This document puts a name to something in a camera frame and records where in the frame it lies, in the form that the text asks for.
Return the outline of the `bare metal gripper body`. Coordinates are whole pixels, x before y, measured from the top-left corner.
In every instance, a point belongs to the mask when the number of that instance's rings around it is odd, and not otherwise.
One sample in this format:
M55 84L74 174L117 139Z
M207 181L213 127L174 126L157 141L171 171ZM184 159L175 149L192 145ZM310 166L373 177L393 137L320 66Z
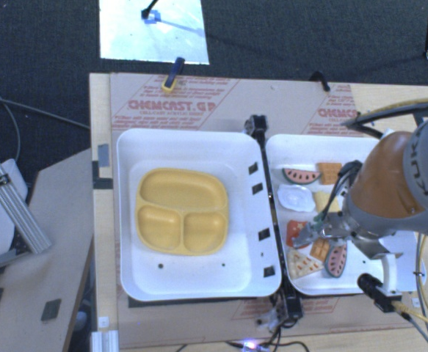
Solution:
M394 234L402 221L400 218L386 218L366 212L320 213L319 220L323 222L323 237L336 241L351 240L370 260L390 254L380 243L380 239Z

